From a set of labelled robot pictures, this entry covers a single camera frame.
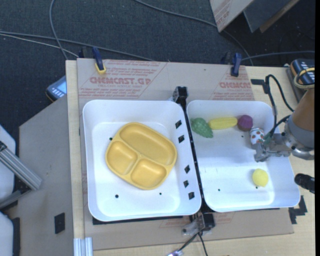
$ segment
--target yellow toy fruit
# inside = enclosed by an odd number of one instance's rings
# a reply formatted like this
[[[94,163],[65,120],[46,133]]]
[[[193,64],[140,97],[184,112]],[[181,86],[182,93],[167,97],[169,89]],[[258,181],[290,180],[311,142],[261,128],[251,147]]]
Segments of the yellow toy fruit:
[[[268,184],[269,176],[265,170],[257,168],[252,174],[252,180],[257,186],[265,187]]]
[[[212,119],[208,122],[208,125],[212,130],[221,130],[235,126],[238,123],[238,119],[235,117],[221,117]]]

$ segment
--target green toy vegetable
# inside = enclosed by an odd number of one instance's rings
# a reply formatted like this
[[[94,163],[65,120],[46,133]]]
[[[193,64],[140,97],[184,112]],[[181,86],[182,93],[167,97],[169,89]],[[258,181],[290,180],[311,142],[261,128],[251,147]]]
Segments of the green toy vegetable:
[[[209,124],[201,117],[191,119],[191,129],[195,133],[205,137],[205,138],[213,138],[214,134],[209,126]]]

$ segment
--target yellow divided plate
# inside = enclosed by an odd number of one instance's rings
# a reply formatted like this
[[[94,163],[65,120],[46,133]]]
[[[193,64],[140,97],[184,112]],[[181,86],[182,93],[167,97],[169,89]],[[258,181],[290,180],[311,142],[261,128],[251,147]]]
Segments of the yellow divided plate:
[[[144,190],[159,187],[177,160],[175,145],[150,127],[130,122],[112,138],[105,161],[109,169]]]

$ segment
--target yellow corn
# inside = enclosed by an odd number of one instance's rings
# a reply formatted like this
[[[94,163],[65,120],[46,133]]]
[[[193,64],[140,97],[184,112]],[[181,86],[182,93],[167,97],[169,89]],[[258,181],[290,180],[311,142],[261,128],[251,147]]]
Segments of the yellow corn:
[[[212,130],[220,130],[233,127],[237,122],[238,119],[236,117],[221,117],[210,120],[208,125]]]

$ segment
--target black floor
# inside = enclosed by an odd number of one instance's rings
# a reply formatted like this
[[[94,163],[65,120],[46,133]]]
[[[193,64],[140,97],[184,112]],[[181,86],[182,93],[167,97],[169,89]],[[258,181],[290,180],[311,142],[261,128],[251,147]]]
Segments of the black floor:
[[[214,23],[209,0],[144,0],[146,3]],[[51,0],[1,0],[0,34],[22,33],[53,38]],[[250,31],[243,14],[224,31],[207,23],[164,13],[134,0],[56,0],[52,21],[63,48],[78,54],[89,44],[104,59],[154,60],[219,64],[226,52],[243,58],[278,52],[314,51],[316,0],[300,0],[267,31]],[[48,38],[15,35],[57,46]],[[76,57],[67,53],[69,60]],[[253,58],[254,66],[282,67],[314,54]],[[249,60],[243,65],[251,66]],[[58,48],[0,35],[0,125],[18,143],[19,126],[47,107],[46,88],[65,75],[65,57]]]

